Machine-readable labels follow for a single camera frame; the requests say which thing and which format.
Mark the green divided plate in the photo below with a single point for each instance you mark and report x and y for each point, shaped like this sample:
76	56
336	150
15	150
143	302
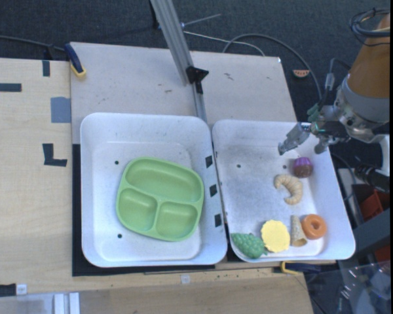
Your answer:
160	188

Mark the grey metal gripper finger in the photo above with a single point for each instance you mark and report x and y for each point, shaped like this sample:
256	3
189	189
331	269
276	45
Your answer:
322	145
294	139

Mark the orange doughnut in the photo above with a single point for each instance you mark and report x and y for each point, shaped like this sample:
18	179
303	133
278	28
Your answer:
314	232

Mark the red watermelon slice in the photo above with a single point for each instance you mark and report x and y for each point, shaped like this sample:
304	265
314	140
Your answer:
301	74

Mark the yellow pineapple slice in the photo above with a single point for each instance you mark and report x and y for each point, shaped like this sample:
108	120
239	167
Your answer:
275	237

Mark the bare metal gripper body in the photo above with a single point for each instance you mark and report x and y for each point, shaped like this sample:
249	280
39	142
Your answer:
353	126

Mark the purple and brown cupcake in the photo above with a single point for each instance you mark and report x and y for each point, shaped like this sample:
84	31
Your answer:
303	168

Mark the green grapes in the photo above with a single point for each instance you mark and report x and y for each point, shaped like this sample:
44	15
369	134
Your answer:
250	245

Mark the black cylinder on white bracket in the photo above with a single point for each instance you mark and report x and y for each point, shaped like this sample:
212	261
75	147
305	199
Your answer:
373	175

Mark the beige croissant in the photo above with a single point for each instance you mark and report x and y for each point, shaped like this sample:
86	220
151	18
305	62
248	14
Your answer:
294	188

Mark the beige ice cream cone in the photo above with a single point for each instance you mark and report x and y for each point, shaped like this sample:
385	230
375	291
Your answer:
297	234

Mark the white plastic tray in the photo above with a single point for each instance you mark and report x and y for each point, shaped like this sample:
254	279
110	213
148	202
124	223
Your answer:
101	182
249	188

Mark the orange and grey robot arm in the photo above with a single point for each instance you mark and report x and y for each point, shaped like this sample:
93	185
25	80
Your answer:
370	67

